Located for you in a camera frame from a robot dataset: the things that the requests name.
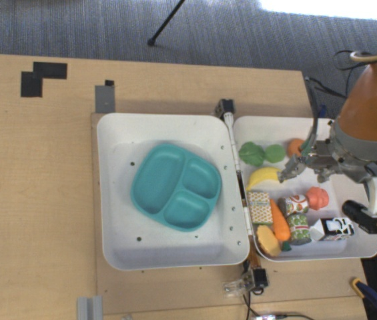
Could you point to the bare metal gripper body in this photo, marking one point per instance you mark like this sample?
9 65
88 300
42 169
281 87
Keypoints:
325 158

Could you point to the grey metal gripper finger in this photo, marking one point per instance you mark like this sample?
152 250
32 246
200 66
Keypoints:
325 176
293 168

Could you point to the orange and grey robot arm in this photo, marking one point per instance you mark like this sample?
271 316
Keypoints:
368 112

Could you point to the orange round fruit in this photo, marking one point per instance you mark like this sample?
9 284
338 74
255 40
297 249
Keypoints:
294 148

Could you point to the salmon pink lumpy toy food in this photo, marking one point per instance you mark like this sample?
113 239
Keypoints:
318 198

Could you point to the green round fruit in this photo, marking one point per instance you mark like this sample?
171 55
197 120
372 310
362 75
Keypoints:
275 153

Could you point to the yellow banana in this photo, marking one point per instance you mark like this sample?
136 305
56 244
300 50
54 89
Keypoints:
263 176

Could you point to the white can with orange print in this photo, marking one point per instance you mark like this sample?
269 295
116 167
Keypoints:
296 205

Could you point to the green broccoli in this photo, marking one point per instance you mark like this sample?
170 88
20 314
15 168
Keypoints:
251 153

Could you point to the yellow patterned carton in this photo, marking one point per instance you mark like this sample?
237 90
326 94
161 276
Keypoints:
260 208

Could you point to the black and white milk carton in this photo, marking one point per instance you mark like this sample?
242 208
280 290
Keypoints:
336 228

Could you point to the green peas can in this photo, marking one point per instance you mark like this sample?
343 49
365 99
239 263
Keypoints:
299 228

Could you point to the orange carrot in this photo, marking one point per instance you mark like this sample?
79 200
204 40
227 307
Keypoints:
280 225

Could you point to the white plastic tray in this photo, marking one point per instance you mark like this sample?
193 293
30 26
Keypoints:
121 212
341 248

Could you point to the teal divided plate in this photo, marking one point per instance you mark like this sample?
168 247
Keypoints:
161 182

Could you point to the black cylinder on white bracket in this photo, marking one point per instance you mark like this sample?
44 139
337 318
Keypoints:
358 213

